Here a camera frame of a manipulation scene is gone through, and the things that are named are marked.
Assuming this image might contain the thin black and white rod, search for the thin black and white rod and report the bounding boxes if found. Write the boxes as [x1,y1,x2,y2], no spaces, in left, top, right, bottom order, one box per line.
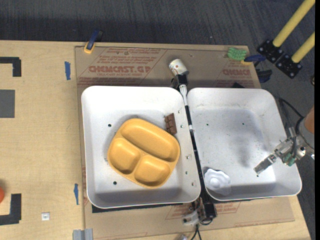
[178,83,209,203]

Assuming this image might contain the green toy grapes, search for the green toy grapes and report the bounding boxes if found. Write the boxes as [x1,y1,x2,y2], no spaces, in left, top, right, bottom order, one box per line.
[227,46,248,62]

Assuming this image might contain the white toy fried egg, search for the white toy fried egg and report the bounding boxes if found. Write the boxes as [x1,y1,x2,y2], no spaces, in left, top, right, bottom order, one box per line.
[203,167,232,196]

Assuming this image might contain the black block with thin wires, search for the black block with thin wires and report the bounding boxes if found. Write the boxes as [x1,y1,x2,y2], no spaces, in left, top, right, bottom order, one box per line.
[176,74,189,86]
[202,202,218,220]

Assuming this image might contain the white plastic tray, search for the white plastic tray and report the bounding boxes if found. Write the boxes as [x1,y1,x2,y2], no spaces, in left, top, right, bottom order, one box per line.
[80,85,202,209]
[186,87,303,202]

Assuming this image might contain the brown chocolate bar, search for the brown chocolate bar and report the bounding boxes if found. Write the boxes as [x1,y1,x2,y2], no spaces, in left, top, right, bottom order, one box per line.
[164,112,179,136]

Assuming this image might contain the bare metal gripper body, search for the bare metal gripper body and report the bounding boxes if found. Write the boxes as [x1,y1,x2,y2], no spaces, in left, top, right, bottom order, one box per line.
[273,136,315,165]

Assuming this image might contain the orange divided plate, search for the orange divided plate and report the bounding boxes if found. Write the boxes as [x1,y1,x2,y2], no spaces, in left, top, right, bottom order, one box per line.
[106,118,181,190]

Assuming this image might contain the brown cardboard board, red print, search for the brown cardboard board, red print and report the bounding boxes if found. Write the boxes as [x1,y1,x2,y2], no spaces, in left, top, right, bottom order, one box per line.
[74,45,296,240]

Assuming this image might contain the yellow padded pole, black base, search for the yellow padded pole, black base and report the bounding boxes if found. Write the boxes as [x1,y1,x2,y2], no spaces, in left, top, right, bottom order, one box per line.
[256,0,315,64]
[274,31,315,80]

